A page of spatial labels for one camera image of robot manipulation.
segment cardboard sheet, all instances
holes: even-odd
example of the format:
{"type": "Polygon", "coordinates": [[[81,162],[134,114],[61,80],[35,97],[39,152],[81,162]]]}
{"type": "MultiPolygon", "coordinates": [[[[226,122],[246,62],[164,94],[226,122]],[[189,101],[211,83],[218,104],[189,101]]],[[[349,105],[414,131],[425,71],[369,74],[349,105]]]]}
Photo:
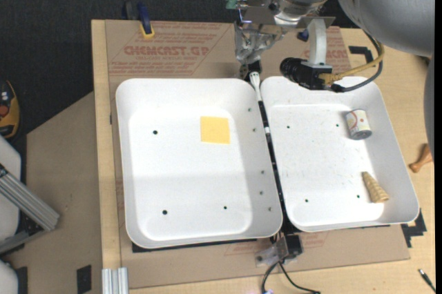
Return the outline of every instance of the cardboard sheet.
{"type": "MultiPolygon", "coordinates": [[[[262,275],[254,253],[269,240],[212,246],[192,246],[151,252],[133,252],[124,223],[124,189],[115,91],[135,77],[221,78],[237,77],[240,64],[234,54],[234,30],[229,23],[153,22],[155,36],[144,39],[136,21],[106,21],[106,42],[112,102],[115,177],[119,213],[122,265],[128,267],[130,288],[199,282],[262,275]]],[[[327,29],[327,63],[336,72],[350,68],[340,29],[327,29]]],[[[280,75],[286,57],[308,58],[309,43],[288,33],[262,55],[261,78],[280,75]]],[[[304,253],[288,271],[330,268],[409,258],[401,226],[357,228],[301,233],[304,253]]]]}
{"type": "Polygon", "coordinates": [[[78,293],[77,271],[88,293],[101,293],[94,104],[90,93],[27,136],[27,186],[60,214],[54,231],[4,259],[28,268],[30,294],[78,293]]]}

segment small can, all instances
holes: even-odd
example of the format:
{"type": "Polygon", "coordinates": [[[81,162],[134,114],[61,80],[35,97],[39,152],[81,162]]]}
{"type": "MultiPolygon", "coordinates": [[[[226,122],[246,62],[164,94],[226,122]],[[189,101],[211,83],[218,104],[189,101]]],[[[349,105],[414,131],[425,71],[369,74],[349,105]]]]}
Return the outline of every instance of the small can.
{"type": "Polygon", "coordinates": [[[365,110],[356,109],[345,115],[350,131],[350,138],[364,139],[372,135],[365,110]]]}

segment yellow sponge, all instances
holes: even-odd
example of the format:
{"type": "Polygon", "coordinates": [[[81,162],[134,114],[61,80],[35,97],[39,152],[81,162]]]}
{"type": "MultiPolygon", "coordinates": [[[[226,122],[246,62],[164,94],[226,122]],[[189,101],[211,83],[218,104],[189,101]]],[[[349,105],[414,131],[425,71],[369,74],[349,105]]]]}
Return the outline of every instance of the yellow sponge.
{"type": "Polygon", "coordinates": [[[201,142],[230,144],[229,120],[226,117],[201,116],[201,142]]]}

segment wooden table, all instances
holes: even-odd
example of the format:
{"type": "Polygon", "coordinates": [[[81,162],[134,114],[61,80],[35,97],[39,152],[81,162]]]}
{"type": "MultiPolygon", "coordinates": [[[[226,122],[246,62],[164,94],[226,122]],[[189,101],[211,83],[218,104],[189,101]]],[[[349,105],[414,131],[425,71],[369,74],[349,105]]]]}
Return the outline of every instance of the wooden table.
{"type": "MultiPolygon", "coordinates": [[[[347,45],[370,45],[361,30],[342,29],[342,35],[347,45]]],[[[104,20],[92,21],[92,39],[102,261],[104,268],[115,269],[122,266],[122,258],[117,221],[113,138],[109,123],[111,103],[104,20]]],[[[363,56],[351,55],[349,52],[348,54],[352,65],[358,66],[364,63],[363,56]]],[[[383,93],[385,105],[407,164],[419,158],[422,147],[427,141],[423,116],[425,75],[424,60],[386,48],[383,73],[376,80],[376,84],[383,93]]],[[[424,236],[413,237],[410,260],[297,272],[292,275],[294,281],[299,285],[315,288],[327,294],[431,293],[431,288],[423,281],[418,269],[422,268],[436,284],[434,164],[422,167],[420,172],[416,174],[410,170],[410,176],[427,226],[424,236]]],[[[260,293],[261,280],[261,277],[243,277],[233,280],[143,288],[131,290],[131,293],[260,293]]],[[[272,288],[276,294],[299,292],[290,285],[283,275],[279,274],[270,276],[267,288],[272,288]]]]}

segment ice cream cone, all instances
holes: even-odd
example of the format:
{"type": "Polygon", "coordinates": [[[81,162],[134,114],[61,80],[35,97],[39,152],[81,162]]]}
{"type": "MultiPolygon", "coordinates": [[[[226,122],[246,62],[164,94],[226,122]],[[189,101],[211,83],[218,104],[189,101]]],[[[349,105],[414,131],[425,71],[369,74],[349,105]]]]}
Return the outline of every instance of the ice cream cone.
{"type": "Polygon", "coordinates": [[[373,203],[381,203],[390,199],[390,196],[367,171],[362,173],[362,177],[373,203]]]}

